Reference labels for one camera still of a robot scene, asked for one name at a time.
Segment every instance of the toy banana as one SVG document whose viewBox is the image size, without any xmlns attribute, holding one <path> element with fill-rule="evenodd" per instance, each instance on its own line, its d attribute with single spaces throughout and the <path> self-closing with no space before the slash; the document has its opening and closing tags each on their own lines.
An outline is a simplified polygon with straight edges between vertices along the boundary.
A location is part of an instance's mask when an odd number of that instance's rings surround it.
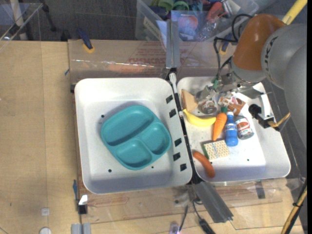
<svg viewBox="0 0 312 234">
<path fill-rule="evenodd" d="M 212 124 L 214 124 L 216 120 L 215 117 L 205 117 L 205 118 L 197 117 L 189 113 L 186 109 L 183 110 L 183 113 L 185 113 L 187 121 L 189 123 L 198 127 L 209 127 Z"/>
</svg>

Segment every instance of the orange sausage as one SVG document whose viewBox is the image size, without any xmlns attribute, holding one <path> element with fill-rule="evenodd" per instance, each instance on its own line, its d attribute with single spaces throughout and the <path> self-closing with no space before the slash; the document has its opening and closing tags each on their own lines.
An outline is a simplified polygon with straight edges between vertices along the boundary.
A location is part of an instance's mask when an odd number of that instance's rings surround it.
<svg viewBox="0 0 312 234">
<path fill-rule="evenodd" d="M 198 151 L 194 151 L 193 157 L 196 158 L 203 165 L 208 174 L 208 177 L 213 178 L 215 176 L 215 170 L 212 164 L 203 154 Z"/>
</svg>

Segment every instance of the soda can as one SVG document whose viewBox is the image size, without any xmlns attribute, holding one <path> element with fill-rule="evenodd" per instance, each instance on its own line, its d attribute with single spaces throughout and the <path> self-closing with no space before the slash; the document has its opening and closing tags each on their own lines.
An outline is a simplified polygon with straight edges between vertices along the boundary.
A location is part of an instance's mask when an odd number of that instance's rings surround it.
<svg viewBox="0 0 312 234">
<path fill-rule="evenodd" d="M 235 121 L 237 126 L 237 135 L 240 139 L 248 139 L 254 135 L 246 117 L 241 117 Z"/>
</svg>

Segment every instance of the toy carrot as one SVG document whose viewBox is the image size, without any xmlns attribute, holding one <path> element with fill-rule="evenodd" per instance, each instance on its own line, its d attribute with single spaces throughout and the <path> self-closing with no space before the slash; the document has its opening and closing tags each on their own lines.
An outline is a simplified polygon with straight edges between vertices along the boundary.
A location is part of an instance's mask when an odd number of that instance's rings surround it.
<svg viewBox="0 0 312 234">
<path fill-rule="evenodd" d="M 206 173 L 208 174 L 208 177 L 213 178 L 215 176 L 215 170 L 210 163 L 210 161 L 199 151 L 193 152 L 193 157 L 196 158 L 205 168 Z"/>
<path fill-rule="evenodd" d="M 226 111 L 227 107 L 221 107 L 221 113 L 216 116 L 214 123 L 213 141 L 216 141 L 225 126 L 227 120 Z"/>
</svg>

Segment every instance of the white label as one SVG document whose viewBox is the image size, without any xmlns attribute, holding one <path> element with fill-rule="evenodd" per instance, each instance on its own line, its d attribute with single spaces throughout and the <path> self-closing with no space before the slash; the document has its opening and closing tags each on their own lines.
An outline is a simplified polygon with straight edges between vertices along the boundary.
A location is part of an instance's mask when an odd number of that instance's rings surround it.
<svg viewBox="0 0 312 234">
<path fill-rule="evenodd" d="M 234 123 L 228 123 L 225 125 L 225 131 L 227 130 L 237 130 L 237 126 Z"/>
<path fill-rule="evenodd" d="M 152 24 L 152 22 L 150 20 L 147 19 L 147 17 L 144 18 L 144 21 L 143 21 L 143 25 L 149 29 L 149 31 L 152 32 L 152 34 L 158 39 L 158 40 L 161 40 L 160 36 L 161 36 L 161 33 L 159 31 L 159 29 Z"/>
</svg>

